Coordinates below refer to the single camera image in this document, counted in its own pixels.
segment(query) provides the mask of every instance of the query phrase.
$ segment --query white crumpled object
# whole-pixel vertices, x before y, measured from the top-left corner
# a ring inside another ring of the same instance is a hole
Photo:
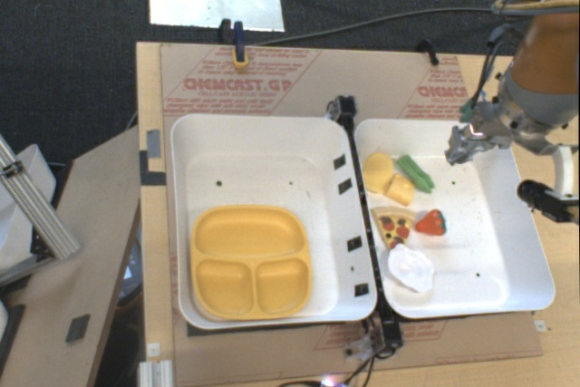
[[[402,284],[419,293],[433,288],[435,267],[420,251],[399,244],[386,258],[389,271]]]

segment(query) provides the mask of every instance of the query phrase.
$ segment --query toy pizza slice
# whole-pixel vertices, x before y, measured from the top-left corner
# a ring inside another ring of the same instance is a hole
[[[390,250],[405,243],[415,219],[411,211],[397,207],[373,208],[372,217],[381,231],[382,241]]]

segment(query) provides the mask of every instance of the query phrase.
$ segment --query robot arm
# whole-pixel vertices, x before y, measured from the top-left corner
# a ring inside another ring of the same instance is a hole
[[[552,156],[556,187],[524,181],[518,195],[554,221],[578,223],[578,198],[571,196],[572,154],[578,147],[546,139],[578,114],[577,0],[542,0],[520,8],[536,10],[537,16],[500,77],[498,95],[491,102],[477,102],[476,95],[464,106],[461,121],[467,125],[453,128],[445,155],[451,165],[464,163],[477,152],[506,149],[514,141],[536,155]]]

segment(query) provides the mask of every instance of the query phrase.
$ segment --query white tray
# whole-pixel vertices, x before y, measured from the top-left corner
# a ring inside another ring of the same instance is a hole
[[[171,151],[179,306],[187,321],[202,329],[357,321],[374,309],[376,286],[343,128],[322,118],[191,114],[173,126]],[[341,157],[344,164],[336,168]],[[349,180],[352,186],[339,194]],[[196,301],[189,272],[193,224],[209,208],[240,204],[287,208],[304,224],[313,290],[292,317],[229,321]],[[347,241],[355,237],[362,246],[349,252]],[[358,285],[367,285],[368,293],[355,296]]]
[[[433,288],[424,294],[383,275],[387,301],[409,318],[539,310],[555,295],[536,226],[517,197],[520,177],[511,150],[479,153],[474,161],[451,167],[445,160],[449,121],[367,120],[356,130],[361,162],[375,151],[394,159],[411,155],[431,175],[431,194],[415,192],[409,209],[438,208],[447,233],[429,237],[412,231],[407,241],[435,266]],[[396,205],[369,194],[369,207]],[[372,225],[377,253],[386,247]]]

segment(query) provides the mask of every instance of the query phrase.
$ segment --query yellow divided plate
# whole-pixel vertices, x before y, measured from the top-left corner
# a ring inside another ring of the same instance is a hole
[[[301,221],[287,209],[211,208],[193,226],[190,244],[196,298],[215,316],[283,318],[310,298],[308,239]]]

